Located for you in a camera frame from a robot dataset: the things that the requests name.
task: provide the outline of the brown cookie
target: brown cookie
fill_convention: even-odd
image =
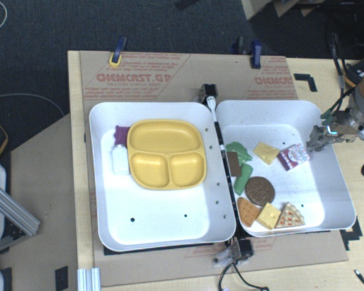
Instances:
[[[272,202],[275,198],[275,190],[271,182],[264,177],[249,178],[245,192],[248,199],[255,205],[264,206],[267,202]]]
[[[260,213],[260,209],[243,197],[237,199],[237,208],[240,220],[246,226],[251,226]]]

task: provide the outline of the cardboard sheet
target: cardboard sheet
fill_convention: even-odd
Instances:
[[[216,84],[225,99],[297,99],[286,58],[262,56],[252,69],[247,55],[178,53],[122,54],[117,69],[109,52],[80,52],[95,266],[103,286],[214,275],[214,255],[223,243],[105,255],[97,230],[89,112],[104,101],[194,101],[203,84]],[[252,238],[255,255],[240,270],[273,269],[347,260],[339,231]]]

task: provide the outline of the table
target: table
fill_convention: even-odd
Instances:
[[[90,269],[94,267],[94,257],[90,225],[86,145],[84,143],[80,52],[69,51],[68,63],[78,268]],[[337,73],[332,61],[328,59],[287,59],[287,63],[292,74],[310,74],[317,85],[318,92],[313,93],[309,90],[307,82],[295,81],[294,85],[299,99],[313,102],[322,112],[336,101],[339,96],[339,87],[337,85]],[[364,142],[357,139],[354,143],[335,144],[335,152],[352,196],[363,233],[359,241],[350,242],[349,261],[245,273],[245,277],[250,283],[269,286],[270,290],[361,290],[364,288],[354,274],[354,269],[358,269],[364,276],[364,177],[360,174],[361,166],[364,164]],[[215,275],[105,287],[103,290],[204,291],[216,290],[217,283],[218,276]],[[230,290],[248,289],[234,273],[225,276],[223,287],[225,286]]]

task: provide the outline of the green object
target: green object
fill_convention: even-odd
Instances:
[[[240,165],[244,164],[245,162],[252,161],[252,156],[248,154],[246,148],[239,142],[232,142],[225,146],[227,152],[236,152],[238,163]]]
[[[247,184],[249,178],[252,175],[252,171],[254,169],[251,165],[243,164],[241,165],[241,176],[236,178],[235,184],[233,186],[235,192],[238,195],[241,195],[243,193],[243,190],[245,189],[245,185]]]

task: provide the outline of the blue clamp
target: blue clamp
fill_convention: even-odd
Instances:
[[[259,40],[255,39],[251,42],[251,68],[260,69],[260,54],[261,54],[261,43]]]
[[[127,37],[120,36],[119,41],[117,42],[116,50],[111,54],[109,58],[109,65],[113,68],[117,68],[121,62],[121,52],[124,51],[127,47]]]

